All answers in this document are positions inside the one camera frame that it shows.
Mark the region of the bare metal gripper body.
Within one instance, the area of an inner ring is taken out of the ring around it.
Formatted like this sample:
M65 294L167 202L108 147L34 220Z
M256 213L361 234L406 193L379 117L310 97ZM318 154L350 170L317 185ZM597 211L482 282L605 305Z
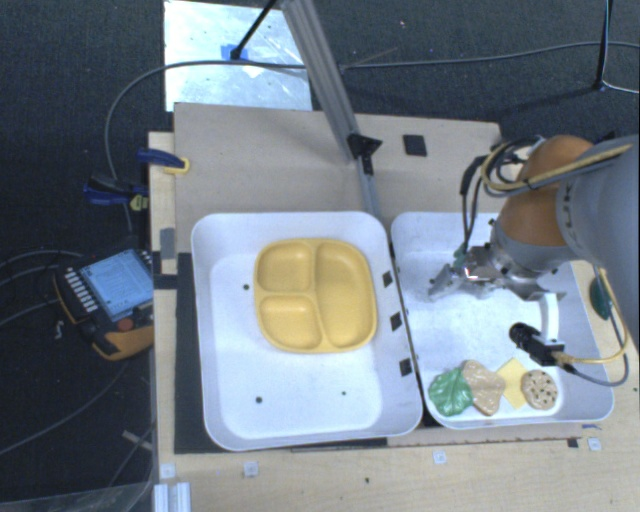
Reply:
M545 290L538 284L540 272L519 265L497 243L473 246L462 262L462 278L483 292L506 289L524 301L540 299Z

